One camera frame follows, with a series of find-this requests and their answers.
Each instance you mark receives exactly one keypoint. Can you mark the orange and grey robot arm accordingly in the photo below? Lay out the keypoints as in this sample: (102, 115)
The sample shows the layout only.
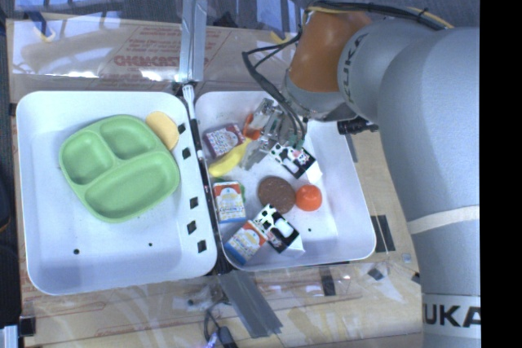
(428, 126)

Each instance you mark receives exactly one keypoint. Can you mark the brown cardboard board red print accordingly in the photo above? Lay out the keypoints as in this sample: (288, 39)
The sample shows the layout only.
(122, 53)

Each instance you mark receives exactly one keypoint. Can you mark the green divided plate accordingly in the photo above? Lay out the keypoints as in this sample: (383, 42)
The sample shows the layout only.
(122, 175)

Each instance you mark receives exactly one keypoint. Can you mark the white plastic tray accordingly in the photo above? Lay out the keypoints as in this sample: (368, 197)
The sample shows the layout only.
(342, 224)
(122, 256)

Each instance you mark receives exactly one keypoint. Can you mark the orange and white carton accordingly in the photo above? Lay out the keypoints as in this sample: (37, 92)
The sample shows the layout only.
(229, 201)
(244, 242)

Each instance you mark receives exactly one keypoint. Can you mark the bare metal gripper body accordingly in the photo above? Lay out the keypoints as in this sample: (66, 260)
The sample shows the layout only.
(281, 126)

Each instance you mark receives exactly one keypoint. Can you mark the yellow banana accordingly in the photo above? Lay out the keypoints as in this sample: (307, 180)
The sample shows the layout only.
(226, 164)

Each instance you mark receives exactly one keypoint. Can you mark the cow print carton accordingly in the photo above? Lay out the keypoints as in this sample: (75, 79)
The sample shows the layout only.
(281, 232)
(295, 163)

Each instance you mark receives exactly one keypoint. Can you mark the orange carrot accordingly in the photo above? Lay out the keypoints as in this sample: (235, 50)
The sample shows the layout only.
(251, 131)

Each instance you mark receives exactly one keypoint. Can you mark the red carton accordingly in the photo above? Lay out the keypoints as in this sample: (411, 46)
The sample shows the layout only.
(223, 139)

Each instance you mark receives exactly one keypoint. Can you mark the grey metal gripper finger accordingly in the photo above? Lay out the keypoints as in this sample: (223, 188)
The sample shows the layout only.
(262, 110)
(256, 155)

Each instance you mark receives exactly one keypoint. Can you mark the orange cup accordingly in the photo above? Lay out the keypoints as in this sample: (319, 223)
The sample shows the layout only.
(308, 197)

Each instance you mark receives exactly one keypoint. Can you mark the brown round biscuit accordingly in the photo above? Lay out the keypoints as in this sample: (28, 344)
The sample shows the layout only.
(276, 195)

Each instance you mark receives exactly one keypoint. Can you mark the yellow oval toy bread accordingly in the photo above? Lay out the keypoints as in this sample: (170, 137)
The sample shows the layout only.
(165, 128)

